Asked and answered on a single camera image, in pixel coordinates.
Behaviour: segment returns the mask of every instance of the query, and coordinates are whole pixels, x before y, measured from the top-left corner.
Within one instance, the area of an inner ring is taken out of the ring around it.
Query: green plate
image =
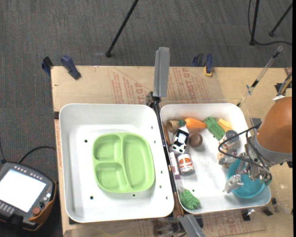
[[[131,193],[149,189],[154,164],[149,143],[134,133],[109,133],[93,143],[95,180],[107,192]]]

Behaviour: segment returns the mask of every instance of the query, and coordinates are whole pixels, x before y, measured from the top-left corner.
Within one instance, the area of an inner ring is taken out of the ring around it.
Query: tripod leg
[[[129,12],[127,13],[127,15],[126,15],[126,17],[125,17],[125,19],[124,19],[124,22],[122,23],[122,25],[121,25],[121,27],[119,28],[119,30],[118,30],[118,32],[117,32],[117,34],[116,34],[116,36],[115,36],[115,38],[114,38],[112,44],[110,45],[110,48],[109,48],[108,51],[105,53],[105,56],[106,56],[106,57],[111,57],[111,56],[112,56],[112,55],[111,55],[111,51],[112,51],[112,49],[113,49],[115,43],[117,42],[119,35],[122,33],[122,31],[123,31],[123,29],[124,29],[124,27],[125,27],[125,25],[126,25],[128,19],[129,19],[129,17],[131,16],[133,10],[135,9],[135,7],[136,7],[138,1],[139,1],[139,0],[135,0],[135,1],[134,1],[132,7],[130,8]]]
[[[256,25],[257,25],[259,4],[260,4],[260,0],[257,0],[257,2],[256,2],[256,10],[255,10],[255,17],[253,19],[253,26],[252,26],[252,34],[251,34],[250,45],[255,44],[255,33],[256,33]]]
[[[274,35],[275,30],[278,28],[278,26],[281,24],[281,22],[283,21],[283,19],[286,17],[287,13],[289,13],[289,11],[291,10],[291,8],[293,7],[293,2],[291,3],[291,5],[288,7],[288,9],[284,12],[283,16],[280,18],[280,20],[277,22],[277,24],[274,26],[273,30],[271,32],[269,32],[270,36]]]

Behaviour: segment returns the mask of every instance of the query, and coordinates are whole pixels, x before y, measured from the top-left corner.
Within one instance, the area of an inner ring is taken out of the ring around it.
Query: orange carrot
[[[206,128],[207,125],[201,120],[195,119],[195,118],[186,118],[184,119],[186,122],[187,128]]]

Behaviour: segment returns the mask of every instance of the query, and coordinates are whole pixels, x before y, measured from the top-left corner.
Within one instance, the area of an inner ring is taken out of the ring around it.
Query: gray floor
[[[18,161],[37,146],[55,146],[50,77],[41,69],[69,55],[76,65],[154,66],[155,52],[169,47],[170,66],[191,66],[211,53],[214,67],[292,67],[293,10],[269,36],[293,0],[139,0],[123,32],[109,49],[134,0],[0,0],[0,141],[4,156]],[[53,150],[24,161],[57,180]],[[0,237],[61,236],[58,202],[36,233],[0,222]]]

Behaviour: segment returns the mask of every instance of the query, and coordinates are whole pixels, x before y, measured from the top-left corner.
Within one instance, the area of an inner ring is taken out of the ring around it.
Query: blue bowl
[[[233,164],[229,166],[227,180],[235,174],[235,170],[238,168],[240,160],[237,159]],[[258,195],[265,188],[264,183],[260,183],[259,179],[255,181],[251,180],[249,175],[241,175],[243,186],[240,186],[237,190],[232,192],[240,198],[253,198]]]

